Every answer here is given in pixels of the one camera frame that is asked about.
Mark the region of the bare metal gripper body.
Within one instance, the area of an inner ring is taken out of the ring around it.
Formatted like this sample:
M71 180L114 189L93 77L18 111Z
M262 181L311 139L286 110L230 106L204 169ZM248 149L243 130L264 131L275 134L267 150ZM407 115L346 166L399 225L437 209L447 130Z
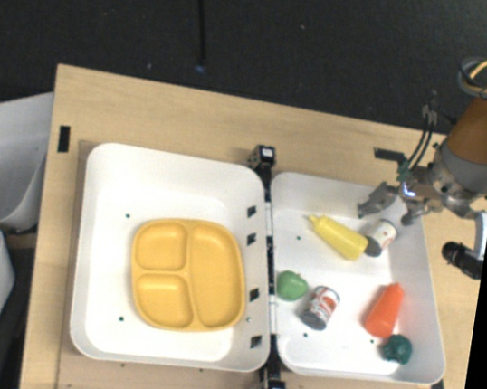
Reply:
M463 187L445 167L403 164L397 169L397 181L398 194L409 207L425 213L447 209L470 220L478 214L472 203L480 195Z

